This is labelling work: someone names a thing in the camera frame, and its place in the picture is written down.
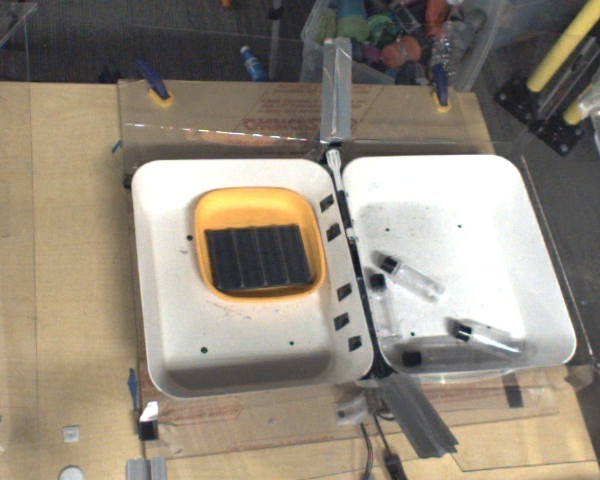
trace clear plastic box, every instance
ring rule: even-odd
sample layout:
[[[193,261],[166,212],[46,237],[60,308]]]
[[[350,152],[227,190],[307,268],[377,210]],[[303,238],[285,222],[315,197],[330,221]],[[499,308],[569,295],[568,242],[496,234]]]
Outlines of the clear plastic box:
[[[304,43],[301,82],[319,82],[322,73],[322,45],[316,42],[320,19],[331,0],[316,0],[301,33]],[[587,0],[463,0],[465,11],[478,7],[487,22],[458,68],[456,90],[470,91],[490,50],[533,35],[561,32]],[[353,63],[353,83],[393,84],[394,80],[377,70]]]

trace wooden board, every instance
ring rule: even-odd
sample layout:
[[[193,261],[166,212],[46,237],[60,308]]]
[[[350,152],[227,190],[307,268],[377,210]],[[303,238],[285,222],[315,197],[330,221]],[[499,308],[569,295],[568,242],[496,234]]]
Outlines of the wooden board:
[[[267,90],[257,84],[229,88],[238,94],[238,86],[240,94]],[[213,83],[206,87],[218,90]],[[486,133],[475,96],[461,99],[463,119]],[[385,110],[391,100],[382,100]],[[219,112],[217,105],[213,111]],[[85,478],[123,479],[126,461],[143,453],[126,385],[142,340],[136,336],[122,155],[112,153],[119,139],[114,86],[0,83],[0,480],[57,478],[69,464]],[[600,478],[572,390],[551,382],[557,412],[456,426],[462,444],[455,460],[409,460],[415,456],[406,439],[391,429],[389,439],[408,460],[410,479]],[[252,421],[267,415],[265,409],[261,404]],[[264,423],[301,422],[310,409]],[[72,425],[79,426],[80,439],[65,443],[63,428]],[[169,460],[169,479],[357,478],[364,444],[355,430],[348,432],[347,439],[322,443],[242,446]],[[204,425],[198,435],[213,439]],[[503,447],[510,448],[503,453]],[[478,470],[502,458],[510,469]],[[456,461],[474,471],[463,473]],[[341,474],[353,470],[353,476]]]

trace metal bracket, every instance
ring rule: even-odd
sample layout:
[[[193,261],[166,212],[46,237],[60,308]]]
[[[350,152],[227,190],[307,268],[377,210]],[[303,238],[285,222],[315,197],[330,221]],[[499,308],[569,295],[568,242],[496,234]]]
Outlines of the metal bracket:
[[[526,80],[513,78],[496,94],[495,101],[521,123],[529,125],[534,121],[538,109]]]
[[[600,47],[596,39],[590,37],[584,41],[577,52],[572,55],[568,65],[559,76],[552,79],[538,99],[538,110],[535,118],[546,120],[564,107],[565,99],[573,93],[574,87],[582,77],[591,71],[591,66],[600,60]]]
[[[391,375],[378,384],[379,395],[418,457],[442,457],[456,451],[457,439],[410,375]]]
[[[320,141],[351,138],[351,40],[327,39],[322,63]]]
[[[164,457],[153,459],[129,459],[125,469],[126,480],[167,480],[167,460]]]
[[[529,131],[562,156],[567,156],[584,136],[584,129],[579,124],[572,126],[565,123],[562,115],[531,123]]]

